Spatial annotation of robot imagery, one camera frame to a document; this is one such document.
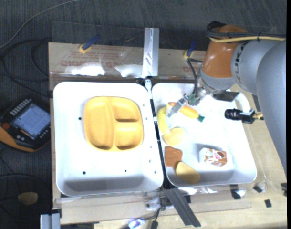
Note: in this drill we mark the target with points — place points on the white plastic tray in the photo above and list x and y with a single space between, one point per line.
219 137
71 151

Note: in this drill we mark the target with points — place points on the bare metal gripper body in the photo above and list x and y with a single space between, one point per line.
200 93

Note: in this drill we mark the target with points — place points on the yellow banana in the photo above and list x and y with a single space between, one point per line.
162 123

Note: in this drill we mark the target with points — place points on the orange carrot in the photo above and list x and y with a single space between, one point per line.
190 111

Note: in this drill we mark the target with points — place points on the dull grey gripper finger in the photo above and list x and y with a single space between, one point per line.
177 107

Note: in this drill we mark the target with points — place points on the yellow divided plate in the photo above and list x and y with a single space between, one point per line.
97 123

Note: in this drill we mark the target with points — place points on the yellow oval crisp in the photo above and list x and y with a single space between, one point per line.
187 174

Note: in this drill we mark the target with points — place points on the brown cardboard board, red print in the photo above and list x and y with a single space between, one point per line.
64 56

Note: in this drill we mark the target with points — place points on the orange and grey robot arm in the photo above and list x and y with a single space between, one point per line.
260 63

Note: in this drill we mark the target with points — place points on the white and brown carton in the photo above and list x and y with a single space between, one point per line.
213 157

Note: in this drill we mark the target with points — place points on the black cylinder on white bracket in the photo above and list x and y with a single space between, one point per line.
235 114

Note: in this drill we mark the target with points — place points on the yellow round toy bread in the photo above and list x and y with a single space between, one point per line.
175 137

